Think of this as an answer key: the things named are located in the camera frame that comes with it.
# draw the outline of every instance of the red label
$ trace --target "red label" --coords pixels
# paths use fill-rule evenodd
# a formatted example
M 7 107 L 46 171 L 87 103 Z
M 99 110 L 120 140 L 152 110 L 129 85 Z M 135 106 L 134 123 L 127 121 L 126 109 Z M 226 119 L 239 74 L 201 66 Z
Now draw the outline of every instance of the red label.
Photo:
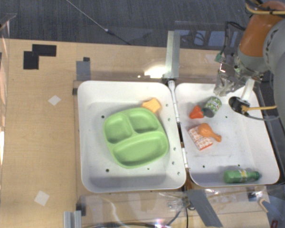
M 271 222 L 271 226 L 270 226 L 270 228 L 277 228 L 277 220 L 273 220 L 272 222 Z

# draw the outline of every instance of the gray carpet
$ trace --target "gray carpet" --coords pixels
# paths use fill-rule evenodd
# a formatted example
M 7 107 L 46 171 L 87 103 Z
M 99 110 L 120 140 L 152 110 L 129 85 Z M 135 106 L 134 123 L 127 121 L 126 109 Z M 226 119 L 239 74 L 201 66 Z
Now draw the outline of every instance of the gray carpet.
M 70 1 L 105 28 L 140 46 L 164 47 L 167 31 L 181 30 L 183 48 L 218 49 L 222 34 L 213 36 L 217 42 L 208 45 L 197 41 L 196 31 L 222 31 L 226 20 L 245 26 L 249 19 L 244 0 Z M 0 0 L 0 18 L 5 13 L 17 13 L 11 22 L 12 38 L 124 44 L 65 0 Z M 235 45 L 240 36 L 241 32 L 234 38 Z

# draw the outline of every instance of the white wire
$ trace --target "white wire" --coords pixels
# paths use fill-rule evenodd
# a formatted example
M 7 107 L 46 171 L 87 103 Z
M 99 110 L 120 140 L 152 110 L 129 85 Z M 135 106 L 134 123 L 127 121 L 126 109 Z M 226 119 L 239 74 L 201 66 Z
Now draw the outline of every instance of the white wire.
M 73 4 L 71 1 L 69 0 L 65 0 L 67 1 L 69 4 L 71 4 L 75 9 L 77 9 L 79 12 L 81 12 L 84 16 L 86 16 L 88 19 L 90 19 L 91 21 L 93 21 L 97 26 L 99 26 L 101 29 L 103 29 L 105 32 L 108 32 L 107 28 L 104 28 L 103 26 L 101 26 L 100 24 L 98 24 L 94 19 L 92 19 L 90 16 L 88 16 L 86 13 L 84 13 L 81 9 L 79 9 L 75 4 Z

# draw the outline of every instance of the small can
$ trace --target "small can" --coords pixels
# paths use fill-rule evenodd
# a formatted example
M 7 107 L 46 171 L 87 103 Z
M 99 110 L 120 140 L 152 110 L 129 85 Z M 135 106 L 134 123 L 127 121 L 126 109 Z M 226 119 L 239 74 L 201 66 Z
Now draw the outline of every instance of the small can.
M 214 117 L 216 112 L 219 110 L 219 108 L 222 106 L 222 102 L 220 99 L 216 97 L 210 97 L 210 99 L 207 101 L 205 106 L 203 107 L 202 111 L 204 112 L 204 116 L 206 117 Z

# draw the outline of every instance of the white tray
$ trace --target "white tray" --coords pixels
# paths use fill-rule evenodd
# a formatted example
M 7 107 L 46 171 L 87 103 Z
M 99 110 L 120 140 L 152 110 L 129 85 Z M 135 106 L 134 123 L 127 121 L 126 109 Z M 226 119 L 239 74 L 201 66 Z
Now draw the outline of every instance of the white tray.
M 103 122 L 111 114 L 157 98 L 157 116 L 169 139 L 169 151 L 159 160 L 134 169 L 115 163 L 103 136 Z M 171 93 L 160 83 L 86 81 L 78 88 L 81 177 L 91 192 L 169 190 L 186 180 Z
M 244 88 L 226 97 L 219 97 L 222 107 L 213 118 L 189 118 L 195 105 L 214 96 L 213 89 L 214 85 L 184 83 L 178 85 L 175 90 L 182 135 L 193 181 L 203 187 L 226 186 L 223 181 L 223 172 L 228 169 L 243 168 L 261 173 L 259 180 L 244 183 L 244 185 L 265 185 L 277 182 L 280 174 L 279 168 L 265 123 L 235 113 L 228 104 L 230 97 L 241 97 Z M 252 107 L 259 106 L 254 93 L 251 94 L 249 102 Z M 262 117 L 260 111 L 249 113 Z M 222 142 L 213 141 L 212 146 L 199 151 L 190 138 L 188 130 L 201 123 L 208 123 L 215 133 L 222 136 Z

